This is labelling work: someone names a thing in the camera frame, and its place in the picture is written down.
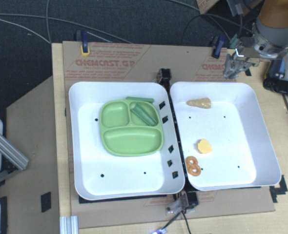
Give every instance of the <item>gray carpet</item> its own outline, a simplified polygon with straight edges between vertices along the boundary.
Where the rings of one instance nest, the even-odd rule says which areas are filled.
[[[197,7],[196,0],[176,1]],[[0,19],[34,31],[0,21],[0,114],[52,75],[46,5],[47,0],[0,0],[0,13],[12,14],[0,15]],[[243,18],[248,28],[255,12]],[[220,0],[208,13],[239,23],[226,0]],[[208,16],[193,19],[198,14],[193,8],[168,0],[50,0],[48,8],[51,41],[59,43],[74,40],[75,32],[85,29],[96,35],[88,35],[89,41],[208,46],[214,36],[227,33],[232,37],[239,30],[238,26],[221,19],[216,21],[224,31]]]

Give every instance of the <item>green plate compartment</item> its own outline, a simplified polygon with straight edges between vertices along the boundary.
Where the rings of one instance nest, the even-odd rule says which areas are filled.
[[[118,156],[153,154],[164,143],[158,112],[147,101],[121,99],[105,103],[100,130],[104,147]]]

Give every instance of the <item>orange cylinder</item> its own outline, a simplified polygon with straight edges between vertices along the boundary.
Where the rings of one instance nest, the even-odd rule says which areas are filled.
[[[288,28],[288,0],[265,0],[260,22],[271,28]]]

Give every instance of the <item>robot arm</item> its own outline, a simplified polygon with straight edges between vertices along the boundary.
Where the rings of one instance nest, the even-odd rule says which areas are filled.
[[[266,0],[252,32],[250,38],[240,38],[234,54],[227,56],[223,72],[226,79],[257,67],[261,60],[283,60],[288,53],[288,0]]]

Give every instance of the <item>black cable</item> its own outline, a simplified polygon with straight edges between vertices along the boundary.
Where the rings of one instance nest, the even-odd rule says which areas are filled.
[[[166,223],[165,226],[162,227],[162,229],[167,228],[174,220],[178,218],[178,216],[181,214],[181,212],[177,213],[172,219],[169,220],[169,222]]]
[[[249,19],[248,21],[246,21],[246,22],[243,24],[243,28],[246,28],[249,23],[255,22],[256,20],[257,20],[257,18],[251,18],[251,19]]]
[[[237,33],[237,38],[239,39],[240,38],[240,36],[241,36],[241,34],[242,34],[242,27],[243,27],[243,14],[239,14],[239,13],[237,13],[238,14],[238,16],[239,16],[239,19],[240,19],[240,28],[239,28],[239,30],[238,30],[238,33]]]
[[[239,14],[239,17],[240,17],[240,28],[239,28],[238,33],[237,33],[237,38],[238,38],[238,39],[241,37],[241,34],[242,34],[242,29],[243,29],[243,14]]]
[[[186,7],[188,7],[188,8],[197,10],[197,11],[199,12],[199,9],[198,9],[198,8],[196,8],[196,7],[194,7],[194,6],[191,6],[191,5],[189,5],[189,4],[182,3],[182,2],[176,1],[176,0],[167,0],[167,1],[171,1],[171,2],[174,2],[174,3],[180,4],[180,5],[186,6]],[[195,18],[197,18],[198,16],[208,16],[211,20],[213,20],[213,21],[218,25],[218,27],[223,31],[223,33],[226,35],[226,37],[227,37],[229,40],[230,40],[230,37],[229,37],[229,35],[227,34],[227,32],[226,32],[226,31],[224,30],[224,28],[223,28],[214,18],[212,18],[212,17],[219,18],[219,19],[224,20],[224,21],[227,21],[227,22],[229,22],[229,23],[238,25],[237,23],[234,23],[234,22],[232,22],[231,20],[228,20],[228,19],[226,19],[226,18],[217,16],[217,15],[213,15],[213,14],[199,14],[199,15],[197,15]]]
[[[185,216],[185,214],[184,214],[184,211],[180,211],[179,213],[177,213],[177,214],[176,214],[172,219],[170,219],[169,222],[167,222],[166,225],[163,226],[161,229],[163,230],[163,229],[167,228],[170,224],[173,223],[174,220],[176,220],[176,219],[178,218],[178,216],[179,216],[180,214],[183,215],[184,220],[185,220],[185,223],[186,223],[186,227],[187,227],[187,230],[188,230],[188,233],[191,234],[191,230],[190,230],[190,228],[189,228],[188,221],[187,221],[187,218],[186,218],[186,216]]]
[[[192,234],[192,233],[191,233],[191,230],[189,229],[189,225],[188,225],[188,222],[187,222],[187,218],[186,218],[184,212],[181,211],[181,213],[182,213],[182,215],[183,215],[183,217],[184,217],[184,220],[185,220],[185,223],[186,223],[186,227],[187,227],[188,233],[189,233],[189,234]]]
[[[252,12],[253,14],[257,15],[256,12],[253,11],[253,8],[250,7],[250,5],[246,2],[246,0],[242,0],[243,1],[243,4],[246,6],[246,8]]]
[[[202,16],[211,16],[211,17],[216,17],[216,18],[219,18],[219,19],[222,18],[222,17],[220,17],[220,16],[213,15],[213,14],[199,14],[199,15],[194,16],[194,17],[187,23],[187,25],[185,26],[185,29],[184,29],[184,31],[183,31],[183,33],[182,33],[182,37],[181,37],[181,45],[182,45],[182,43],[183,43],[183,38],[184,38],[184,35],[185,35],[185,32],[186,32],[188,26],[189,26],[189,25],[191,24],[191,22],[194,21],[197,17],[202,17]],[[240,26],[239,24],[234,23],[234,22],[232,22],[232,21],[229,21],[229,22],[230,22],[231,24],[236,25],[236,26]],[[250,29],[247,29],[247,28],[244,28],[244,27],[242,27],[242,28],[245,29],[246,31],[248,31],[249,33],[252,33],[252,31],[251,31]]]

